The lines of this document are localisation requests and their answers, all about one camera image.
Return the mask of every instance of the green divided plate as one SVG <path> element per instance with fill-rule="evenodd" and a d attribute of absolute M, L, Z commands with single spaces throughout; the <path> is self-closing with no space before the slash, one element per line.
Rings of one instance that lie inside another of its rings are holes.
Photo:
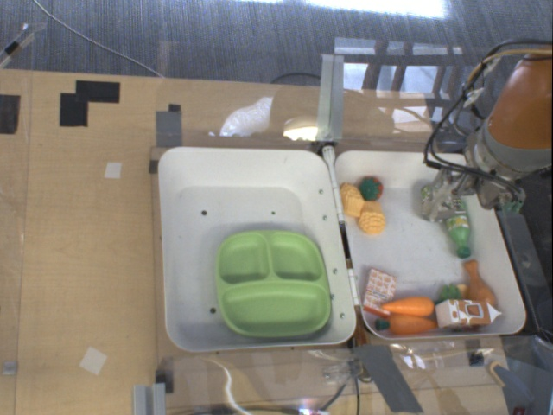
<path fill-rule="evenodd" d="M 330 317 L 327 271 L 299 233 L 235 233 L 217 253 L 217 296 L 227 326 L 245 336 L 311 334 Z"/>

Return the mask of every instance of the toy milk carton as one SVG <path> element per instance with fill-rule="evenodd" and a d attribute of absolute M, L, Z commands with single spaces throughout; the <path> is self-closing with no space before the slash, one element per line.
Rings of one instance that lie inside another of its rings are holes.
<path fill-rule="evenodd" d="M 440 328 L 470 328 L 491 324 L 501 312 L 484 301 L 446 300 L 435 314 Z"/>

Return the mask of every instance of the metal bracket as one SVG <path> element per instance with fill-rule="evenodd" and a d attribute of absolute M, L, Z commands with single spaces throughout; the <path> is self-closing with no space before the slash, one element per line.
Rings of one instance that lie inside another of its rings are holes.
<path fill-rule="evenodd" d="M 344 117 L 344 56 L 322 56 L 321 91 L 317 112 L 317 141 L 342 138 Z"/>
<path fill-rule="evenodd" d="M 134 386 L 132 403 L 134 415 L 166 415 L 165 384 Z"/>

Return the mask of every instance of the orange carrot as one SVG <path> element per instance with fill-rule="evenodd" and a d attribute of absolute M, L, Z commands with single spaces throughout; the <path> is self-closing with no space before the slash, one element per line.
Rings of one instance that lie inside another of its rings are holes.
<path fill-rule="evenodd" d="M 394 335 L 414 335 L 436 329 L 437 323 L 420 316 L 391 314 L 390 332 Z"/>
<path fill-rule="evenodd" d="M 381 304 L 382 309 L 394 314 L 429 316 L 434 312 L 434 302 L 428 297 L 409 297 Z"/>

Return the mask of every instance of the black tape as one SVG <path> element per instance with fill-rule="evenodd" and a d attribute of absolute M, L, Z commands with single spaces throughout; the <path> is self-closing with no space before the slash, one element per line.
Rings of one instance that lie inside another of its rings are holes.
<path fill-rule="evenodd" d="M 15 53 L 15 51 L 17 51 L 17 49 L 19 49 L 19 43 L 17 41 L 13 41 L 6 47 L 4 52 L 7 55 L 12 55 L 13 53 Z"/>
<path fill-rule="evenodd" d="M 119 83 L 77 80 L 77 101 L 119 103 L 120 88 Z"/>
<path fill-rule="evenodd" d="M 371 375 L 392 412 L 423 413 L 388 346 L 364 345 L 353 350 Z"/>
<path fill-rule="evenodd" d="M 465 340 L 469 366 L 484 366 L 484 355 L 482 354 L 480 340 Z"/>
<path fill-rule="evenodd" d="M 182 146 L 180 112 L 156 112 L 156 145 L 159 148 Z"/>
<path fill-rule="evenodd" d="M 149 161 L 149 172 L 150 174 L 157 174 L 157 167 L 159 166 L 159 161 L 150 160 Z"/>
<path fill-rule="evenodd" d="M 156 384 L 165 384 L 165 393 L 173 393 L 175 390 L 173 371 L 172 370 L 156 370 Z"/>
<path fill-rule="evenodd" d="M 88 104 L 78 101 L 77 94 L 61 95 L 60 126 L 88 126 Z"/>
<path fill-rule="evenodd" d="M 19 95 L 0 95 L 0 134 L 15 134 L 19 124 Z"/>

